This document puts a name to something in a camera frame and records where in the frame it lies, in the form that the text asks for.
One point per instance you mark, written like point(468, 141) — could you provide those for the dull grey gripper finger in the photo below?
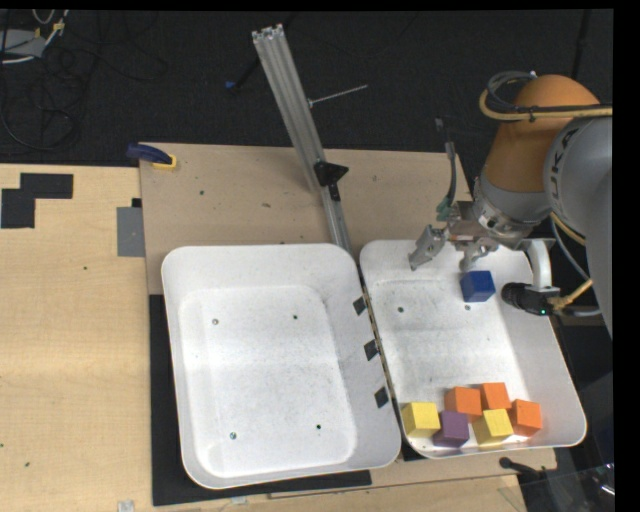
point(425, 247)
point(471, 255)

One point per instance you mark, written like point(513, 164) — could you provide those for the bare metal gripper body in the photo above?
point(479, 226)

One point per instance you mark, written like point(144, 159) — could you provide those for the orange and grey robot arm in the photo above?
point(560, 165)

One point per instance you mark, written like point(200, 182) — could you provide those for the blue cube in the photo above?
point(477, 286)

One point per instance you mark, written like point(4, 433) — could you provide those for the white plastic tray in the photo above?
point(270, 360)
point(450, 340)

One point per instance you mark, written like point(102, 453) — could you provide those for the orange cube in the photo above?
point(495, 395)
point(527, 417)
point(464, 401)

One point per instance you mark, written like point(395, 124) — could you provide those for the yellow cube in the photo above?
point(420, 419)
point(493, 426)

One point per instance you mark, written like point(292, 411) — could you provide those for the purple cube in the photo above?
point(452, 428)

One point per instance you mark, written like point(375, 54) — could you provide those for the pale wood board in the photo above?
point(240, 200)

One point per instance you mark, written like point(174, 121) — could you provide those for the black cylinder on white bracket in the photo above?
point(531, 290)

